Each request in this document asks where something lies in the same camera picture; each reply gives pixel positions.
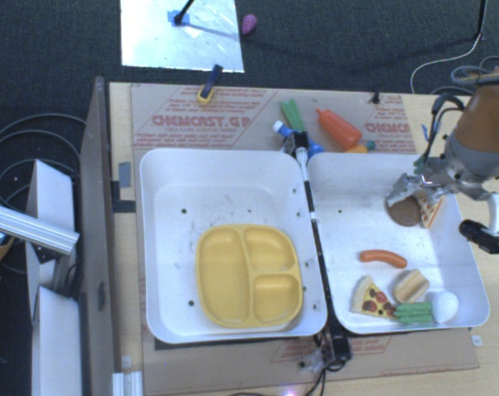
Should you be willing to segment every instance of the dark carpet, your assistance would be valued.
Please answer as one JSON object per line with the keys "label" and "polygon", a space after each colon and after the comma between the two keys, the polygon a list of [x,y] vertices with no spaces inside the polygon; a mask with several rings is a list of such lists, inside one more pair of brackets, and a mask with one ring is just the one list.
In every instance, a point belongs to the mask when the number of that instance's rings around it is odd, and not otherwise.
{"label": "dark carpet", "polygon": [[[474,42],[480,0],[236,0],[238,20],[254,13],[257,30],[242,40],[245,73],[222,85],[410,92],[412,71],[466,53]],[[417,73],[415,88],[449,85],[450,71],[499,55],[499,0],[488,0],[483,40],[468,57]],[[93,79],[200,84],[204,73],[127,68],[120,64],[120,0],[0,0],[0,129],[41,112],[87,114]],[[44,126],[80,146],[82,128],[61,120]],[[13,140],[0,171],[20,154],[71,154],[42,137]],[[28,171],[11,175],[9,195]],[[24,268],[19,249],[7,257]],[[0,266],[0,395],[29,394],[31,326],[25,277]]]}

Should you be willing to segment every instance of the toy hot dog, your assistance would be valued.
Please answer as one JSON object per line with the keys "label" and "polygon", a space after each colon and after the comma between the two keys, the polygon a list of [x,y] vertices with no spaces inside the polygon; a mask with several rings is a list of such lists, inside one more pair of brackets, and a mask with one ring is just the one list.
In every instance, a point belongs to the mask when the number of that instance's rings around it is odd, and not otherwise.
{"label": "toy hot dog", "polygon": [[407,260],[405,258],[401,257],[397,253],[385,251],[384,249],[370,249],[368,251],[363,251],[360,254],[359,259],[362,262],[387,262],[396,268],[405,268],[407,266]]}

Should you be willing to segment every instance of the yellow plate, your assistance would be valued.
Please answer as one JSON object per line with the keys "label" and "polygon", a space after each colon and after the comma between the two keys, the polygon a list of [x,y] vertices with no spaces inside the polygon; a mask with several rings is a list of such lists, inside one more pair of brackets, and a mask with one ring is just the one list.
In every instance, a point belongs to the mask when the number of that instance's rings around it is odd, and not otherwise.
{"label": "yellow plate", "polygon": [[302,307],[294,245],[270,226],[233,224],[207,230],[196,249],[196,279],[203,310],[224,327],[287,323]]}

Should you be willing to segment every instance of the toy pizza slice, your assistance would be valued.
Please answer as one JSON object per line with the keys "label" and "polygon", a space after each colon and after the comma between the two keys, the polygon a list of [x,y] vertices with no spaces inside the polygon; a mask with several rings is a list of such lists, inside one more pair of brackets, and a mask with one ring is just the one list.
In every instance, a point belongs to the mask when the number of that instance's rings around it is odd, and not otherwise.
{"label": "toy pizza slice", "polygon": [[351,310],[354,313],[381,318],[395,318],[396,308],[388,300],[387,295],[379,290],[372,277],[361,279],[354,293]]}
{"label": "toy pizza slice", "polygon": [[442,196],[435,204],[429,204],[426,196],[417,197],[417,203],[420,205],[421,221],[426,228],[430,228],[443,200],[444,197]]}

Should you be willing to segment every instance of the purple object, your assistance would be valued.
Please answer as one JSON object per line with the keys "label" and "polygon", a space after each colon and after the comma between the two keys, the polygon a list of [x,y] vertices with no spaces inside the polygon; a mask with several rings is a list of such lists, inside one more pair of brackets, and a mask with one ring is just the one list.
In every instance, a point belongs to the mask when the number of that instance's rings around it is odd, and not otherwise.
{"label": "purple object", "polygon": [[257,17],[255,15],[246,15],[242,20],[242,34],[246,35],[257,27]]}

